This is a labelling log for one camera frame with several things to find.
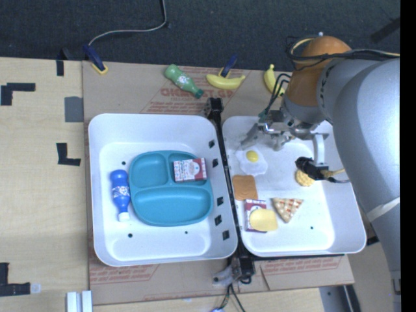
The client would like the brown cardboard board, red print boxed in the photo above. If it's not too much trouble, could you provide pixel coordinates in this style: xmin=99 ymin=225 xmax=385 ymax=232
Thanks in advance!
xmin=81 ymin=60 xmax=356 ymax=306

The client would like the yellow cheese slice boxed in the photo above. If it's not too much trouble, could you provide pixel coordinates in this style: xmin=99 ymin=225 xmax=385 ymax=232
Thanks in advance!
xmin=248 ymin=208 xmax=280 ymax=233

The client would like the black block with thin wires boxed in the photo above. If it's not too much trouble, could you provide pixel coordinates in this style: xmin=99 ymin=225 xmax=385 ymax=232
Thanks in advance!
xmin=212 ymin=255 xmax=256 ymax=287
xmin=203 ymin=97 xmax=225 ymax=120

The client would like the blue bottle with white cap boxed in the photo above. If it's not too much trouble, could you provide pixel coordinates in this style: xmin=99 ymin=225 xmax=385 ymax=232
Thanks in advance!
xmin=109 ymin=168 xmax=132 ymax=223

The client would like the red and white carton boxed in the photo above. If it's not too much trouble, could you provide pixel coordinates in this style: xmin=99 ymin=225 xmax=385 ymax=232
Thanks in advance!
xmin=172 ymin=157 xmax=208 ymax=183
xmin=244 ymin=198 xmax=268 ymax=233

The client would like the blue divided plate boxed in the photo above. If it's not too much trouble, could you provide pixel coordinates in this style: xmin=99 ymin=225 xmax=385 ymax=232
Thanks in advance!
xmin=128 ymin=149 xmax=215 ymax=228

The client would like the white plastic tray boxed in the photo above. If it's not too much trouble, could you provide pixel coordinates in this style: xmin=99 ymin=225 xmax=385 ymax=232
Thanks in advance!
xmin=87 ymin=112 xmax=239 ymax=268
xmin=222 ymin=115 xmax=368 ymax=258

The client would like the white and yellow fried egg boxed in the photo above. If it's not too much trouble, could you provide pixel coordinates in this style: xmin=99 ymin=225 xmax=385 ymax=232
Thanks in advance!
xmin=235 ymin=148 xmax=269 ymax=177

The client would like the yellow round biscuit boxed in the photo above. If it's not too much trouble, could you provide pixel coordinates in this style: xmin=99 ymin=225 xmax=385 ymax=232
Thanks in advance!
xmin=294 ymin=169 xmax=316 ymax=188

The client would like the slice of pizza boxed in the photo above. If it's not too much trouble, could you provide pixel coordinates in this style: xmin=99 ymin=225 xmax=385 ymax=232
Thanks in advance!
xmin=271 ymin=197 xmax=305 ymax=224

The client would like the brown bread slice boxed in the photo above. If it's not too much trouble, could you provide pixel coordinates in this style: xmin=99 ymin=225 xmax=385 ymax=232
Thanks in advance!
xmin=231 ymin=174 xmax=259 ymax=202

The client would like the yellow banana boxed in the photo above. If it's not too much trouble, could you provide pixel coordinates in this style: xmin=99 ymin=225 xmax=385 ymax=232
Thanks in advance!
xmin=205 ymin=73 xmax=247 ymax=90
xmin=263 ymin=64 xmax=286 ymax=98

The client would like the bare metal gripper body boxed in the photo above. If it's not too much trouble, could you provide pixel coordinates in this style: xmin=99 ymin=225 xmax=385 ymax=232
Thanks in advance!
xmin=257 ymin=109 xmax=326 ymax=144

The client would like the black cylinder on white bracket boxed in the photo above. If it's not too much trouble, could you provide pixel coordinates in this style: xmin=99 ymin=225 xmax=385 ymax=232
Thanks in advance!
xmin=294 ymin=133 xmax=331 ymax=181

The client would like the green bottle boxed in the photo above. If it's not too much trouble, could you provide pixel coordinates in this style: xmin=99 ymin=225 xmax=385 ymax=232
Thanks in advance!
xmin=163 ymin=64 xmax=205 ymax=99

